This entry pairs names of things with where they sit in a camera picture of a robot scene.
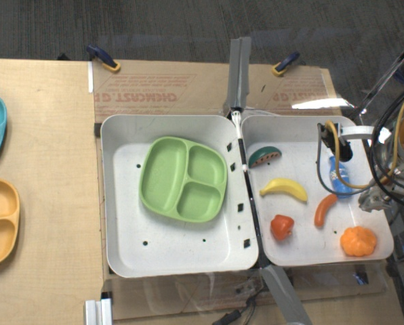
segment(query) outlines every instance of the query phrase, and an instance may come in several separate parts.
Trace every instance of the toy banana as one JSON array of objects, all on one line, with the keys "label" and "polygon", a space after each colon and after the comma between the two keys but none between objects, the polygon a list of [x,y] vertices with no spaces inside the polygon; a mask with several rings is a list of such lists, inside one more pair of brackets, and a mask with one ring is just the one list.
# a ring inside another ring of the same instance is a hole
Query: toy banana
[{"label": "toy banana", "polygon": [[254,167],[265,163],[273,158],[277,158],[282,155],[282,152],[276,147],[262,147],[254,152],[249,158],[249,167]]},{"label": "toy banana", "polygon": [[266,194],[272,194],[275,192],[285,192],[298,200],[306,202],[308,200],[308,194],[303,186],[289,178],[274,178],[265,186],[264,189],[259,191],[261,196]]}]

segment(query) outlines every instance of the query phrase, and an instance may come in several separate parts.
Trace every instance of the black cable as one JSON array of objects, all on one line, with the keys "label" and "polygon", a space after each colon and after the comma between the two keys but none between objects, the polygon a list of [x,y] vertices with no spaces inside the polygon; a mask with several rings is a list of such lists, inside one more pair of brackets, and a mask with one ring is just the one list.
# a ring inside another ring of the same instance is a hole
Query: black cable
[{"label": "black cable", "polygon": [[250,321],[251,317],[254,315],[255,310],[256,310],[256,297],[258,297],[258,295],[259,295],[262,291],[265,291],[265,290],[268,290],[267,287],[261,288],[255,295],[249,297],[249,298],[246,300],[246,302],[245,302],[246,306],[245,306],[245,308],[243,308],[243,309],[241,310],[241,314],[243,314],[243,313],[244,313],[247,309],[249,309],[249,308],[250,308],[250,312],[249,312],[249,314],[247,315],[247,317],[246,317],[246,319],[245,319],[243,325],[248,325],[248,324],[249,324],[249,321]]},{"label": "black cable", "polygon": [[381,131],[382,127],[388,120],[388,118],[392,115],[392,113],[397,109],[397,107],[402,104],[404,101],[404,91],[402,94],[390,105],[389,109],[382,115],[381,119],[378,121],[378,124],[374,127],[373,132],[372,132],[372,139],[371,139],[371,149],[369,153],[369,163],[371,166],[371,173],[372,177],[374,178],[375,183],[377,186],[391,199],[393,199],[395,202],[402,204],[404,206],[404,201],[401,199],[397,198],[395,195],[391,194],[386,187],[382,184],[380,181],[380,178],[377,175],[376,168],[374,166],[375,163],[375,149],[376,149],[376,144],[378,140],[379,134],[377,134],[379,131]]},{"label": "black cable", "polygon": [[390,176],[387,172],[384,166],[381,164],[381,162],[377,158],[376,154],[376,145],[377,145],[377,139],[380,136],[381,130],[387,123],[387,120],[390,118],[390,116],[395,112],[397,107],[404,102],[404,91],[401,93],[401,95],[389,106],[389,109],[383,114],[383,116],[380,118],[380,120],[377,122],[375,125],[373,131],[372,131],[372,145],[370,148],[370,152],[373,153],[374,161],[382,174],[389,179],[391,182],[399,186],[400,188],[404,189],[404,184],[399,183],[397,180],[394,179],[394,177]]},{"label": "black cable", "polygon": [[361,192],[364,192],[364,191],[370,189],[371,185],[369,184],[366,188],[357,190],[355,192],[336,192],[325,185],[323,178],[321,177],[321,145],[322,145],[322,141],[323,141],[323,139],[321,137],[322,124],[318,124],[317,127],[318,127],[317,175],[318,175],[319,183],[321,183],[323,188],[326,189],[328,192],[335,194],[336,196],[350,196],[350,195],[360,194]]},{"label": "black cable", "polygon": [[[371,162],[374,163],[373,161],[373,154],[371,153],[370,155],[370,159]],[[372,177],[374,178],[377,186],[387,195],[389,196],[392,200],[394,200],[395,202],[402,204],[404,206],[404,201],[402,201],[401,199],[397,198],[395,195],[391,194],[386,187],[381,183],[381,181],[378,179],[378,175],[376,173],[375,167],[371,167],[371,173],[372,173]]]}]

